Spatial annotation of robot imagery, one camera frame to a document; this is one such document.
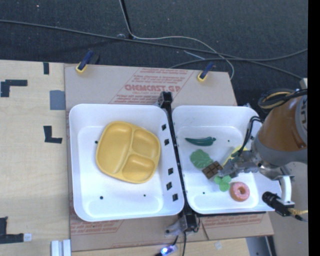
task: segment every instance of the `blue led light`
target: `blue led light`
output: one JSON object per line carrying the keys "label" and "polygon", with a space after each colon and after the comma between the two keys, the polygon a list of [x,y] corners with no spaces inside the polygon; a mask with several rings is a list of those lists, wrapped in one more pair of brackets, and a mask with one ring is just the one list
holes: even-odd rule
{"label": "blue led light", "polygon": [[165,253],[167,253],[167,252],[168,252],[168,248],[167,248],[167,247],[162,248],[162,250],[161,250],[161,253],[162,253],[162,254],[165,254]]}

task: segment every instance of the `toy donut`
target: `toy donut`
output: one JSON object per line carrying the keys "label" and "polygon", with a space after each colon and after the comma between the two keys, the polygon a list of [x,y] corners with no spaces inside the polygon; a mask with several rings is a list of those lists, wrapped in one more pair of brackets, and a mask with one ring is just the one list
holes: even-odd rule
{"label": "toy donut", "polygon": [[243,182],[234,182],[231,184],[230,187],[230,195],[232,199],[238,201],[238,202],[243,202],[248,199],[250,196],[250,189],[249,187],[243,183]]}

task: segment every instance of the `cardboard sheet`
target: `cardboard sheet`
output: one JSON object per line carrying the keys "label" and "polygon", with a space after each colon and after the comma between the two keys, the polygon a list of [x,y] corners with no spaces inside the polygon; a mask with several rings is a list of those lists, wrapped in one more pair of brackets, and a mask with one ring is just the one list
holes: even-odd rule
{"label": "cardboard sheet", "polygon": [[[161,91],[172,92],[173,109],[181,105],[236,106],[229,75],[209,72],[207,79],[199,82],[200,70],[89,65],[83,74],[78,74],[75,67],[75,64],[67,64],[64,69],[72,251],[172,243],[175,238],[166,236],[165,230],[178,216],[86,222],[76,215],[72,194],[69,112],[73,106],[83,103],[153,105]],[[264,213],[200,219],[199,231],[189,234],[188,241],[273,234],[269,216]]]}

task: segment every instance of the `black bracket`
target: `black bracket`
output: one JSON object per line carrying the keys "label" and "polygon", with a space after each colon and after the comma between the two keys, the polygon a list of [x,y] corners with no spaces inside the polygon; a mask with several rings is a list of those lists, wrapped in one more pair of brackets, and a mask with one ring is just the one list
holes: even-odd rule
{"label": "black bracket", "polygon": [[[181,169],[181,164],[180,164],[180,157],[179,157],[179,152],[178,152],[178,145],[177,145],[177,140],[176,140],[176,134],[175,134],[175,128],[174,128],[174,122],[172,119],[172,108],[171,108],[171,103],[173,102],[174,98],[172,96],[171,92],[166,92],[162,91],[160,94],[160,97],[158,98],[158,106],[161,109],[165,109],[167,118],[168,118],[168,124],[170,128],[170,133],[171,133],[171,139],[173,143],[173,148],[174,148],[174,154],[175,154],[175,159],[178,167],[178,172],[180,176],[180,181],[181,181],[181,187],[182,187],[182,192],[183,192],[183,197],[184,197],[184,207],[182,211],[179,213],[179,220],[177,223],[181,223],[181,220],[185,222],[185,224],[177,224],[177,227],[179,227],[180,232],[196,232],[199,228],[199,222],[197,221],[197,214],[192,210],[190,207],[188,200],[187,200],[187,193],[186,193],[186,188],[184,184],[184,177]],[[171,234],[176,234],[174,230],[167,229],[169,230],[168,233]]]}

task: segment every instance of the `yellow divided plate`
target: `yellow divided plate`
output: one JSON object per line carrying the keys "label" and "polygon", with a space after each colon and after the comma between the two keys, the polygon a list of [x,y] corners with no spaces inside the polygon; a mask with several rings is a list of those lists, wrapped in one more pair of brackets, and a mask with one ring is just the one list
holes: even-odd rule
{"label": "yellow divided plate", "polygon": [[101,135],[95,161],[106,175],[138,184],[152,178],[160,154],[159,139],[152,132],[132,123],[114,121]]}

